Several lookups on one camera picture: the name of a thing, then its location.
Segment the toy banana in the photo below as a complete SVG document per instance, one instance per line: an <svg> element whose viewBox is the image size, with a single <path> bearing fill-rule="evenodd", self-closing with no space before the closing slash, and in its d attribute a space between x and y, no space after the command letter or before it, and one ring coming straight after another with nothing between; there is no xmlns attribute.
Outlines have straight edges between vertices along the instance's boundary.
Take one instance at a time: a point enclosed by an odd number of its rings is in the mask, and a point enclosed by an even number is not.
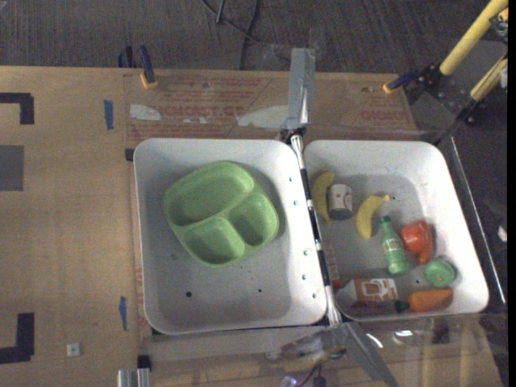
<svg viewBox="0 0 516 387"><path fill-rule="evenodd" d="M389 195L378 197L371 195L368 197L356 213L356 229L360 236L364 239L370 239L372 234L371 217L378 207L389 200Z"/></svg>
<svg viewBox="0 0 516 387"><path fill-rule="evenodd" d="M315 211L322 216L326 223L330 223L330 215L328 214L328 202L326 192L333 183L335 174L333 172L321 173L314 182L312 193L314 195Z"/></svg>

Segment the green round object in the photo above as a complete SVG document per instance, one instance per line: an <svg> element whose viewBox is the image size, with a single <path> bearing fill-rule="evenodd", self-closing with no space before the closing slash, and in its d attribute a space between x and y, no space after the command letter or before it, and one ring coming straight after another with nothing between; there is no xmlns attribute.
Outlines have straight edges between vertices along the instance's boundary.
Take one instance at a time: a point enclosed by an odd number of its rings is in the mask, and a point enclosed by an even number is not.
<svg viewBox="0 0 516 387"><path fill-rule="evenodd" d="M425 279L435 288L448 287L457 278L455 268L440 258L430 261L423 273Z"/></svg>

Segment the gray square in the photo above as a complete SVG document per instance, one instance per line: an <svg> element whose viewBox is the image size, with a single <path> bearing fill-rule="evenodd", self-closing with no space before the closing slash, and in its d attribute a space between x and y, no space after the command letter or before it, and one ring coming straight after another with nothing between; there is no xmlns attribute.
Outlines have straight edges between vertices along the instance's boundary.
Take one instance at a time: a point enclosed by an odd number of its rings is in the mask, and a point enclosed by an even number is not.
<svg viewBox="0 0 516 387"><path fill-rule="evenodd" d="M0 192L23 190L23 146L0 145Z"/></svg>

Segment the white small square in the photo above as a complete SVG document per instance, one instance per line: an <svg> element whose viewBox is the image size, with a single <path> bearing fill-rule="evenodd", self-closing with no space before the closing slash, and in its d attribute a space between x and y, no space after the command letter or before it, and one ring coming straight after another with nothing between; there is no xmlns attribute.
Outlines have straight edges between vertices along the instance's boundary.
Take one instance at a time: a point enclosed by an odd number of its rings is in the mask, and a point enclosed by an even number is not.
<svg viewBox="0 0 516 387"><path fill-rule="evenodd" d="M66 356L75 357L81 355L81 346L79 343L66 344Z"/></svg>

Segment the gray carpet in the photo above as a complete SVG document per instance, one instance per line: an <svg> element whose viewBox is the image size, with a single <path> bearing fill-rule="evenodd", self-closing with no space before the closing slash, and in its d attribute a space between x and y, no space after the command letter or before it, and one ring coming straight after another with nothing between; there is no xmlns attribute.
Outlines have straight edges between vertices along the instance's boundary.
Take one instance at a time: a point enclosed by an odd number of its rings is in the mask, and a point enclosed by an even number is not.
<svg viewBox="0 0 516 387"><path fill-rule="evenodd" d="M199 0L1 1L0 65L116 67L145 44L156 67L288 69L282 53L311 29L320 71L400 73L442 60L489 0L260 0L260 43L241 62L243 34ZM227 0L225 20L245 30L252 12L253 0Z"/></svg>

